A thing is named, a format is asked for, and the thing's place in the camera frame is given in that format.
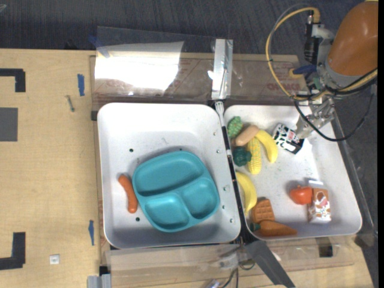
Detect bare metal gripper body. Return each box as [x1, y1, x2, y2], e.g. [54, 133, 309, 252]
[306, 76, 337, 131]

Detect black and white cow carton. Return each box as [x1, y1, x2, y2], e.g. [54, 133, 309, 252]
[272, 122, 305, 155]

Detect yellow banana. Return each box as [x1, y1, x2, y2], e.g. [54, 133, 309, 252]
[235, 170, 258, 217]
[255, 129, 279, 164]

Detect white plastic tray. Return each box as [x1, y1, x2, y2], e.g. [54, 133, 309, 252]
[223, 104, 363, 242]
[96, 101, 242, 250]

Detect tan bread roll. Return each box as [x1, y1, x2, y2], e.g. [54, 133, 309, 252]
[234, 124, 260, 147]

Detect yellow corn cob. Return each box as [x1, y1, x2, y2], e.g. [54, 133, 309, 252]
[246, 136, 263, 175]

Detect orange tomato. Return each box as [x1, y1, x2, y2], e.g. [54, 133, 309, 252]
[289, 185, 314, 206]

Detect green broccoli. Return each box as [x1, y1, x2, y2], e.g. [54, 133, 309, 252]
[232, 146, 253, 167]

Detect green grapes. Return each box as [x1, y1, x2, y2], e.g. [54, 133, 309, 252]
[226, 116, 244, 139]

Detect brown and white carton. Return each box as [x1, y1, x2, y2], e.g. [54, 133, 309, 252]
[307, 179, 332, 224]

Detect brown waffle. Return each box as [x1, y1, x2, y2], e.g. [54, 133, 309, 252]
[251, 198, 276, 224]

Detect orange carrot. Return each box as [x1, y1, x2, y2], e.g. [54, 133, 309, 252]
[250, 220, 298, 238]

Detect blue divided plate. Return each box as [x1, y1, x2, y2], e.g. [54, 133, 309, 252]
[131, 150, 221, 233]

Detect orange sausage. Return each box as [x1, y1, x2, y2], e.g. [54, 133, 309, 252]
[118, 173, 139, 214]

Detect black cylinder on white bracket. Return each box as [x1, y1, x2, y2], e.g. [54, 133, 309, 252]
[304, 13, 335, 66]

